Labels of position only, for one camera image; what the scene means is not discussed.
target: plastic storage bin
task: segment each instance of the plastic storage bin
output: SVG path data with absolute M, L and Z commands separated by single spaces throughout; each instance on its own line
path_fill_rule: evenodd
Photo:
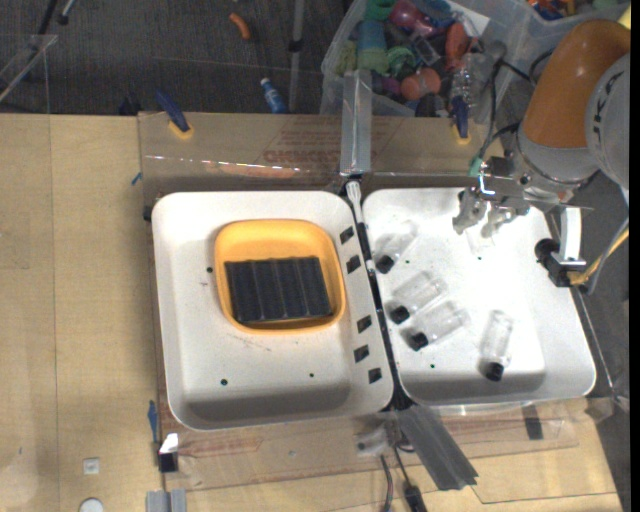
M 426 0 L 414 0 L 420 8 Z M 579 23 L 596 18 L 616 20 L 627 9 L 630 2 L 603 10 L 548 21 L 540 16 L 526 0 L 458 0 L 448 2 L 453 11 L 468 9 L 484 16 L 488 24 L 477 26 L 485 42 L 499 40 L 507 45 L 505 60 L 519 69 L 528 72 L 531 63 L 544 52 L 554 48 L 573 27 Z M 322 62 L 323 95 L 321 114 L 337 114 L 342 108 L 343 79 L 336 73 L 340 54 L 349 34 L 364 17 L 367 0 L 355 0 L 345 15 L 340 28 Z M 498 102 L 515 75 L 507 70 L 500 72 L 497 78 Z M 374 94 L 374 115 L 414 116 L 414 111 L 387 97 Z

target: robotic arm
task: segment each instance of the robotic arm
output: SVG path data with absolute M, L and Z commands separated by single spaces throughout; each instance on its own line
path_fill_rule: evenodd
M 558 286 L 584 270 L 580 209 L 566 202 L 598 170 L 629 188 L 631 31 L 586 21 L 560 42 L 537 83 L 510 159 L 482 163 L 478 185 L 461 195 L 453 226 L 462 233 L 490 206 L 483 236 L 525 215 L 530 206 L 562 209 L 560 247 L 545 241 L 538 258 Z

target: white round object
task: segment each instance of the white round object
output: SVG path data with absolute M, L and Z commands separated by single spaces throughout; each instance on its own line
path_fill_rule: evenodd
M 103 512 L 104 506 L 102 502 L 97 498 L 89 498 L 84 500 L 80 505 L 79 512 Z

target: wooden surface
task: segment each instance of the wooden surface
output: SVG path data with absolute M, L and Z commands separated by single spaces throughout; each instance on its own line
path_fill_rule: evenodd
M 132 118 L 51 117 L 49 146 L 48 117 L 0 116 L 1 512 L 73 512 L 88 497 L 143 511 L 162 486 L 147 419 L 157 379 L 142 187 L 131 184 L 139 156 Z M 575 446 L 475 458 L 474 488 L 436 492 L 422 467 L 410 475 L 430 512 L 618 511 L 581 410 Z M 96 457 L 99 473 L 84 475 Z M 190 492 L 188 510 L 373 512 L 384 488 L 380 470 L 363 471 Z

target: dark floor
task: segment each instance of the dark floor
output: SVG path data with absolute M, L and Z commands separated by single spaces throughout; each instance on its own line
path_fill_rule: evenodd
M 48 0 L 0 2 L 0 34 L 26 35 L 38 30 Z M 65 3 L 60 0 L 57 12 Z M 300 113 L 319 110 L 320 66 L 344 4 L 306 2 Z M 54 19 L 50 27 L 59 36 L 47 58 L 50 111 L 115 115 L 125 97 L 157 110 L 154 95 L 160 88 L 187 111 L 267 113 L 260 79 L 269 76 L 285 97 L 289 92 L 293 6 L 294 0 L 77 0 L 69 25 Z M 252 41 L 241 40 L 228 19 L 232 11 L 247 20 Z M 12 54 L 7 42 L 15 39 L 0 36 L 0 63 Z M 46 112 L 46 100 L 44 74 L 37 69 L 2 109 Z M 522 101 L 516 98 L 514 111 Z M 628 215 L 628 206 L 602 176 L 576 201 L 595 209 L 584 226 L 584 255 L 592 261 Z M 622 397 L 623 404 L 629 399 L 628 299 L 627 245 L 611 258 L 597 292 L 577 301 L 584 302 L 593 327 L 587 329 L 598 370 L 592 395 Z M 624 508 L 630 510 L 630 417 L 623 407 L 613 411 L 598 428 Z

